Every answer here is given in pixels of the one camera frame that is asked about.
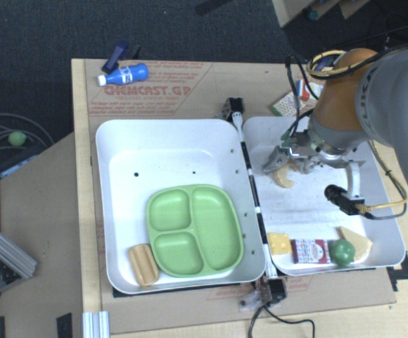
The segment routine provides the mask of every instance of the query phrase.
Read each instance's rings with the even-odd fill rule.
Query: tennis ball on floor
[[[22,146],[26,142],[27,136],[20,131],[11,132],[8,135],[7,141],[11,146]]]

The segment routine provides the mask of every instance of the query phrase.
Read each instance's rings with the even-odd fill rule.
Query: blue bottle with white cap
[[[127,85],[133,82],[144,81],[148,79],[148,76],[148,67],[143,63],[139,63],[118,68],[109,75],[99,75],[98,85],[100,87],[104,87],[107,84]]]

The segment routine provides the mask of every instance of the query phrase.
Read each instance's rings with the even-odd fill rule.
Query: green divided plate
[[[146,208],[154,258],[174,277],[200,277],[235,267],[243,255],[237,214],[227,193],[214,185],[160,190]]]

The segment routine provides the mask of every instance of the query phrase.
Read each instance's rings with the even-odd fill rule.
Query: black floor
[[[283,63],[405,25],[408,0],[372,0],[347,20],[338,7],[317,22],[302,14],[284,29],[271,0],[0,0],[0,113],[63,138],[72,132],[71,58],[109,58],[120,39],[139,44],[140,59]],[[383,49],[408,41],[408,29],[389,38],[342,48]]]

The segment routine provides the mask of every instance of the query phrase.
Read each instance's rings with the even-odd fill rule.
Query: wooden table
[[[82,304],[84,312],[97,313],[103,309],[101,281],[98,265],[98,244],[96,231],[96,211],[94,205],[94,181],[90,164],[92,154],[90,140],[89,107],[87,102],[87,82],[90,84],[93,74],[98,71],[87,70],[90,61],[72,60],[72,83],[75,118],[75,150],[77,161],[77,197],[79,206],[79,234],[82,270]],[[96,61],[95,66],[104,61]],[[201,65],[201,80],[191,80],[194,94],[206,99],[205,104],[193,107],[193,101],[183,100],[180,109],[190,118],[218,112],[218,106],[230,96],[242,96],[245,100],[247,115],[271,115],[268,106],[285,95],[289,90],[286,71],[283,65],[273,64],[235,64],[204,63]],[[212,80],[208,89],[200,92],[203,76]],[[381,146],[381,153],[401,182],[404,178],[399,169],[394,152]],[[384,180],[390,200],[396,193],[388,180]],[[403,240],[408,250],[408,209],[399,221]],[[293,315],[286,318],[313,319],[318,337],[408,337],[408,280],[398,283],[396,304],[348,308],[337,311],[322,311]],[[227,323],[192,325],[157,329],[144,332],[113,334],[113,337],[244,337],[247,335],[249,320],[234,320]],[[305,325],[284,325],[272,318],[260,319],[254,329],[255,337],[311,337],[310,327]]]

